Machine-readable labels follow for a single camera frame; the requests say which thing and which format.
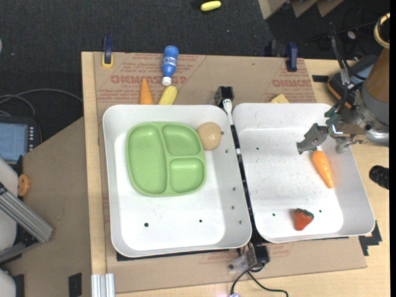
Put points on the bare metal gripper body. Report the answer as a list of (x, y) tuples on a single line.
[(376, 136)]

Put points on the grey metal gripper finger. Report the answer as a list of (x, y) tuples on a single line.
[(320, 136), (306, 141)]

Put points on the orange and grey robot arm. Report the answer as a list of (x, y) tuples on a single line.
[(377, 82)]

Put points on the orange carrot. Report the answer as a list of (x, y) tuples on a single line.
[(322, 166), (146, 94)]

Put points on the white plastic tray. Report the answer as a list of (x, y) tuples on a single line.
[(173, 227), (278, 181)]

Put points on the yellow cheese wedge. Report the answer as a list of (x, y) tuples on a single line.
[(279, 99)]

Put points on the thin black and white rod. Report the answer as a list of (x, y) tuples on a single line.
[(235, 135)]

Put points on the red strawberry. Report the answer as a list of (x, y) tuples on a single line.
[(301, 220)]

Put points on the beige round bread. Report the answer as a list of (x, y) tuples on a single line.
[(210, 136)]

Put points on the brown cardboard board red print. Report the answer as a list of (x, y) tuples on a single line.
[(216, 73)]

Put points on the yellow corn cob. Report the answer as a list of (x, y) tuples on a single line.
[(168, 95)]

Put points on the blue bottle white cap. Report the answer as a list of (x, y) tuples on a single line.
[(169, 63)]

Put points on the green divided plate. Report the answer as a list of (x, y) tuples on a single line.
[(145, 159)]

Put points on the yellow oblong toy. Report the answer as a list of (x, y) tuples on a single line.
[(211, 5)]

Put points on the orange pretzel toy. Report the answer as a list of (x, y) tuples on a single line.
[(23, 185)]

